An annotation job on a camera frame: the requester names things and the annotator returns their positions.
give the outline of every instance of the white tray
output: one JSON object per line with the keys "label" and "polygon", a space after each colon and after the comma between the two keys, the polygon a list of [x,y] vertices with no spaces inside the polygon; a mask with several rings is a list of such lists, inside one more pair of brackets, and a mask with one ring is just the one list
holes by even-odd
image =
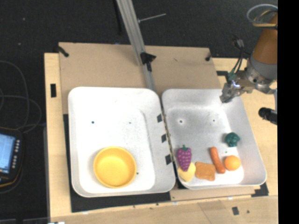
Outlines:
{"label": "white tray", "polygon": [[[185,145],[192,149],[192,162],[212,163],[209,148],[217,147],[219,156],[236,155],[241,167],[236,171],[216,173],[214,181],[194,177],[190,182],[180,178],[188,189],[207,189],[246,185],[261,185],[266,180],[263,165],[243,102],[235,97],[222,103],[220,89],[171,89],[162,95],[165,121],[170,135],[176,166],[177,150]],[[224,142],[227,133],[241,138],[237,147]]]}
{"label": "white tray", "polygon": [[[160,99],[149,89],[77,87],[68,96],[71,182],[81,196],[122,196],[167,192],[175,184]],[[102,185],[93,173],[103,148],[127,149],[137,175],[118,189]]]}

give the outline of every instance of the digital screen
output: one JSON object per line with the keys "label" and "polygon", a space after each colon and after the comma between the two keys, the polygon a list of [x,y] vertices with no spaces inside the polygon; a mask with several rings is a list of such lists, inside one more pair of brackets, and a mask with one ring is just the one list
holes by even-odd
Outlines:
{"label": "digital screen", "polygon": [[14,143],[15,137],[0,133],[0,169],[2,173],[9,173]]}

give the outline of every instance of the toy food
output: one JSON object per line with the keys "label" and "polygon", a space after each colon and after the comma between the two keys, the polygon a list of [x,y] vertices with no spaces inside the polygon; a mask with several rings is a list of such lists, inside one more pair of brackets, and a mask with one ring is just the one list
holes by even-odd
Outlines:
{"label": "toy food", "polygon": [[210,153],[211,153],[213,164],[215,165],[218,173],[220,173],[220,174],[225,173],[225,167],[223,166],[223,164],[220,161],[217,148],[211,147]]}
{"label": "toy food", "polygon": [[178,149],[177,151],[178,163],[182,168],[182,170],[185,172],[189,168],[189,165],[191,163],[191,157],[192,157],[192,153],[189,147],[185,147],[185,145],[183,145],[182,148]]}
{"label": "toy food", "polygon": [[188,170],[185,172],[181,167],[178,168],[178,175],[186,182],[192,180],[195,175],[196,167],[194,163],[190,163]]}
{"label": "toy food", "polygon": [[216,167],[210,163],[196,162],[195,176],[199,179],[215,180]]}
{"label": "toy food", "polygon": [[231,132],[225,136],[224,141],[228,144],[229,147],[236,147],[237,143],[240,141],[240,137],[236,133]]}
{"label": "toy food", "polygon": [[224,161],[224,166],[229,171],[237,170],[241,165],[241,161],[237,156],[231,155],[228,156]]}

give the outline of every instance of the green toy vegetable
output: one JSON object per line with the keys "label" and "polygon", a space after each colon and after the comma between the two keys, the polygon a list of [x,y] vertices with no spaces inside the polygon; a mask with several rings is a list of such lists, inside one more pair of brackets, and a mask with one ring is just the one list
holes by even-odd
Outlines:
{"label": "green toy vegetable", "polygon": [[225,136],[224,141],[228,144],[229,147],[236,147],[237,143],[240,141],[240,137],[236,133],[231,132]]}

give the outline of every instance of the black device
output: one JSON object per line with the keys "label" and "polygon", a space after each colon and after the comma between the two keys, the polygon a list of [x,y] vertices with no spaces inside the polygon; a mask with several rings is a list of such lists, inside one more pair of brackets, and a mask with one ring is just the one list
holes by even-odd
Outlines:
{"label": "black device", "polygon": [[23,154],[22,133],[15,129],[0,127],[0,188],[17,180]]}

